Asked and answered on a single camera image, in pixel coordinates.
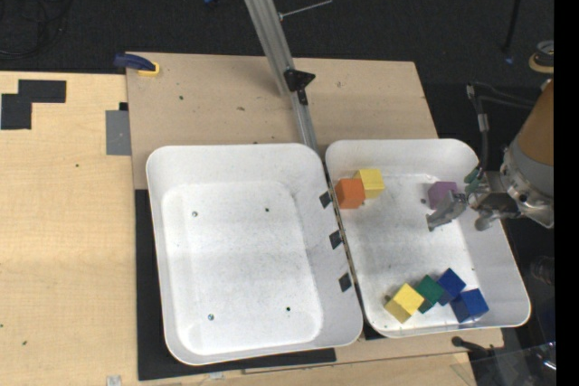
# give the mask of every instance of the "blue and yellow clamp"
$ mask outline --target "blue and yellow clamp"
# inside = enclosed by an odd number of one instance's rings
[[[156,76],[159,73],[159,64],[131,53],[117,53],[112,63],[118,68],[137,70],[139,76]]]

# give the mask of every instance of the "cube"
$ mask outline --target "cube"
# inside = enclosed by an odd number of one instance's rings
[[[380,169],[360,169],[354,174],[364,184],[366,198],[377,198],[384,191],[384,180]]]
[[[418,307],[423,302],[424,298],[408,283],[404,283],[392,299],[384,305],[384,309],[403,324],[418,310]]]
[[[424,298],[424,302],[418,307],[423,314],[430,310],[444,294],[444,289],[430,275],[425,276],[415,289]]]
[[[356,209],[365,200],[364,185],[360,179],[340,179],[334,192],[340,209]]]
[[[459,188],[456,182],[435,182],[432,187],[428,189],[428,201],[430,202],[431,209],[438,208],[438,203],[442,201],[449,190],[458,193]]]
[[[441,306],[446,306],[467,286],[451,268],[448,268],[437,282],[444,290],[444,293],[442,293],[441,298],[438,300]]]
[[[451,301],[451,307],[460,324],[465,320],[474,320],[489,311],[487,301],[478,288],[461,292]]]

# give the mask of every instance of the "wooden table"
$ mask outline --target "wooden table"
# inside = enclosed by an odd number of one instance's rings
[[[261,73],[267,75],[264,58],[153,55],[165,73],[180,70],[174,77],[190,70],[191,61],[203,64],[208,72],[223,70],[223,64],[231,72],[254,66],[261,70],[256,82]],[[356,124],[365,127],[358,138],[437,137],[412,63],[298,59],[296,65],[318,75],[308,97],[321,145],[354,137]],[[134,189],[142,178],[138,170],[133,173],[130,156],[107,155],[105,111],[129,101],[131,136],[137,138],[133,140],[136,165],[155,143],[165,143],[171,136],[152,137],[150,131],[137,128],[144,121],[137,118],[138,111],[133,112],[138,98],[127,91],[128,79],[138,83],[132,72],[128,76],[0,72],[0,93],[16,93],[18,80],[67,81],[66,103],[33,103],[31,130],[0,131],[1,385],[103,386],[111,375],[120,375],[122,386],[213,380],[203,374],[138,381]],[[323,80],[323,75],[331,75],[331,80]],[[364,85],[356,84],[357,79]],[[156,84],[142,81],[141,87]],[[185,101],[194,95],[189,91],[181,88],[176,98],[184,96],[180,101]],[[208,85],[205,91],[211,94],[214,89]],[[240,91],[225,93],[239,97]],[[297,131],[289,128],[293,127],[290,105],[277,102],[273,90],[266,93],[267,108],[255,103],[260,99],[253,99],[250,107],[249,100],[229,101],[221,94],[220,104],[207,103],[202,118],[217,121],[223,114],[254,111],[250,116],[259,121],[267,114],[270,128],[278,130],[263,136],[293,141]],[[143,101],[149,94],[142,91]],[[248,105],[244,111],[237,109],[243,104]],[[339,112],[343,107],[358,108],[365,119],[354,122],[347,112]],[[224,127],[235,127],[234,121]],[[202,126],[192,126],[197,127],[194,137],[203,143]],[[227,143],[223,132],[216,136],[215,127],[211,130],[205,132],[205,143]],[[228,143],[250,142],[239,130],[230,132],[237,138]],[[142,147],[139,153],[136,144]],[[469,341],[483,346],[503,343],[498,329],[466,333]],[[451,345],[451,336],[374,341],[362,337],[338,348],[332,365],[224,372],[218,384],[463,385],[457,368],[463,374],[469,371],[468,356]]]

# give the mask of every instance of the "blue clamp handle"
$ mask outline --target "blue clamp handle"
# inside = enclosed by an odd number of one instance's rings
[[[130,68],[132,70],[154,71],[156,68],[155,63],[130,53],[117,53],[112,64],[118,68]]]

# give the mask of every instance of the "white tray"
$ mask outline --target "white tray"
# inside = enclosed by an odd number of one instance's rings
[[[527,291],[500,221],[477,231],[478,216],[468,208],[451,223],[428,230],[426,214],[433,213],[428,189],[449,181],[464,193],[462,179],[478,162],[469,146],[452,139],[338,141],[328,148],[326,162],[333,184],[361,168],[380,169],[384,178],[378,198],[341,211],[365,317],[378,333],[402,337],[527,321]],[[403,324],[384,310],[385,297],[403,283],[417,284],[426,274],[437,278],[447,268],[466,289],[478,287],[484,295],[489,311],[476,323],[459,324],[450,304],[416,312]]]
[[[350,344],[362,330],[318,155],[165,146],[147,161],[166,344],[187,364]]]

